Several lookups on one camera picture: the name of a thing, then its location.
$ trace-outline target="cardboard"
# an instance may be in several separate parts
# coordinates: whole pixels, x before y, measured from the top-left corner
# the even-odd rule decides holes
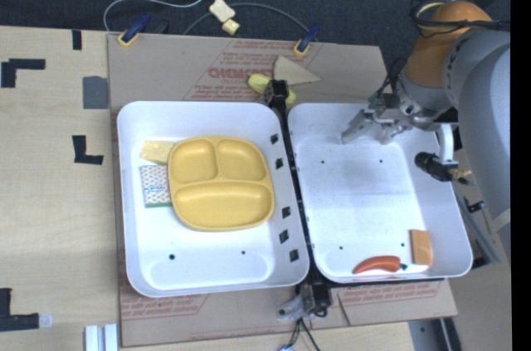
[[[113,122],[114,188],[119,243],[119,305],[122,346],[290,333],[276,306],[295,297],[295,287],[153,299],[138,294],[125,273],[119,159],[115,120],[136,100],[253,101],[246,83],[258,72],[272,77],[278,56],[295,61],[321,81],[295,85],[300,102],[362,102],[386,75],[373,46],[314,43],[300,60],[293,42],[142,35],[129,49],[108,35],[110,107]],[[332,289],[334,304],[311,329],[381,324],[456,315],[447,280]]]

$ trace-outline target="yellow divided plate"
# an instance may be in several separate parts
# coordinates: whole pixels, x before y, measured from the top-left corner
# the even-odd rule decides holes
[[[175,144],[168,181],[177,217],[196,230],[257,226],[275,209],[266,160],[244,139],[202,136]]]

